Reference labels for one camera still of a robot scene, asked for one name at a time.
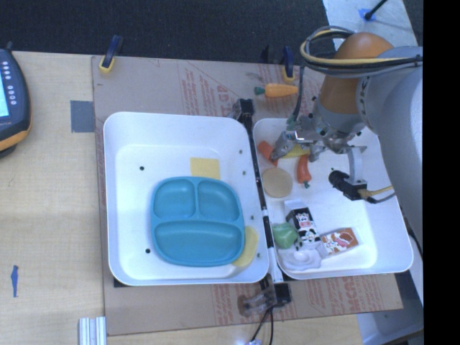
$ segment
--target cardboard sheet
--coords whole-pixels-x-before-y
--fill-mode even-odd
[[[102,73],[100,60],[100,56],[93,57],[91,66],[107,334],[259,322],[260,316],[244,317],[237,305],[241,296],[259,293],[259,283],[127,287],[115,281],[108,264],[102,129],[107,117],[117,111],[227,116],[239,98],[254,100],[254,122],[287,118],[296,95],[267,99],[254,94],[257,86],[282,83],[282,66],[118,57],[112,71]],[[305,69],[301,113],[313,108],[311,100],[322,80],[321,74]],[[402,308],[394,275],[289,281],[289,286],[293,301],[274,312],[276,321]]]

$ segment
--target green toy pepper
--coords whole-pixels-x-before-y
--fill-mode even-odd
[[[295,227],[288,222],[283,224],[273,224],[272,231],[273,239],[275,240],[276,245],[278,245],[281,249],[289,248],[299,237]]]

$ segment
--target black carpet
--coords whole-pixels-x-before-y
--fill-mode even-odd
[[[120,55],[259,62],[269,45],[298,48],[328,24],[322,0],[0,0],[0,46],[99,55],[121,35]],[[403,0],[423,45],[423,0]]]

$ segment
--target wooden table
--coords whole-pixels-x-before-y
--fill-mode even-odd
[[[93,100],[91,56],[14,56],[29,86],[33,125],[0,159],[0,343],[78,344],[79,318],[104,316],[96,141],[70,126],[70,102]],[[107,344],[246,344],[256,327],[110,336]],[[270,323],[257,338],[268,343]],[[274,344],[361,342],[355,315],[275,322]]]

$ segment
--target blue divided plate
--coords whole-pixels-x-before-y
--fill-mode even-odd
[[[244,248],[244,219],[230,185],[202,177],[168,178],[151,204],[152,239],[167,262],[194,267],[226,265]]]

